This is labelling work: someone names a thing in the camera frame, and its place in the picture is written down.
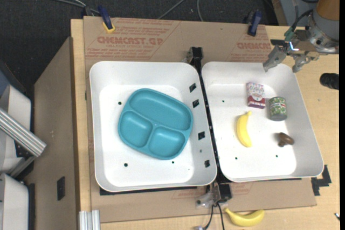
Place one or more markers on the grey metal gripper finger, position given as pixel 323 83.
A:
pixel 275 58
pixel 300 62

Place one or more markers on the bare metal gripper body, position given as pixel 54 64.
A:
pixel 306 44

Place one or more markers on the small colourful carton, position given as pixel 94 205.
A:
pixel 255 95

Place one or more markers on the small green can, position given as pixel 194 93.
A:
pixel 277 108

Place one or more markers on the white plastic tray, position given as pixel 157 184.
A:
pixel 151 175
pixel 229 83

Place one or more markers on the brown toy mushroom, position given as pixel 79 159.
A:
pixel 285 139

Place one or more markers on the yellow banana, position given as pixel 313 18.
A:
pixel 243 130
pixel 246 218

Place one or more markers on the thin black and white rod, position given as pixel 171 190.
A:
pixel 209 121

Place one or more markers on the brown cardboard board red print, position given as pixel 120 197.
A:
pixel 161 35

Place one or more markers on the blue divided plate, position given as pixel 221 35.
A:
pixel 155 124

